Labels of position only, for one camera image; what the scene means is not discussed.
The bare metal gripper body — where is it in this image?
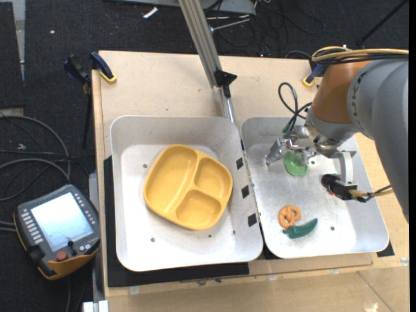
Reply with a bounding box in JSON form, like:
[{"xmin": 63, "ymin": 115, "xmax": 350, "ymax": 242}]
[{"xmin": 285, "ymin": 125, "xmax": 343, "ymax": 159}]

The orange pretzel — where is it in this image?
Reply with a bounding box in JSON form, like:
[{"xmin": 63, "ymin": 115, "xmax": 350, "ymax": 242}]
[{"xmin": 278, "ymin": 205, "xmax": 302, "ymax": 230}]

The pale wood board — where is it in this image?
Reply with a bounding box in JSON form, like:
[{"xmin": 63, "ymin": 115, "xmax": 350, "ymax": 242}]
[{"xmin": 97, "ymin": 49, "xmax": 410, "ymax": 298}]

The green lettuce leaf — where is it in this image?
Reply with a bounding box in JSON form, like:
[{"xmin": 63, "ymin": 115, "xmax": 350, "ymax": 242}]
[{"xmin": 283, "ymin": 151, "xmax": 309, "ymax": 177}]

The white plastic tray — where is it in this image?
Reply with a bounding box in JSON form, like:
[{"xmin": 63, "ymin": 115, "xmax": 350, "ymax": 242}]
[
  {"xmin": 109, "ymin": 114, "xmax": 264, "ymax": 272},
  {"xmin": 240, "ymin": 116, "xmax": 390, "ymax": 260}
]

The yellow divided plate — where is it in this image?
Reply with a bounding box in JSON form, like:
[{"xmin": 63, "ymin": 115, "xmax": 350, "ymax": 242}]
[{"xmin": 142, "ymin": 144, "xmax": 234, "ymax": 231}]

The green chili pepper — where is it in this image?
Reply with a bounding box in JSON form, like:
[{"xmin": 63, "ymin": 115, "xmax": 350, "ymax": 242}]
[{"xmin": 282, "ymin": 218, "xmax": 319, "ymax": 240}]

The black cylinder on white bracket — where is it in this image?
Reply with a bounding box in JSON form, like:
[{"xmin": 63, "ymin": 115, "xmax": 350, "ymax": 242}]
[{"xmin": 320, "ymin": 150, "xmax": 359, "ymax": 202}]

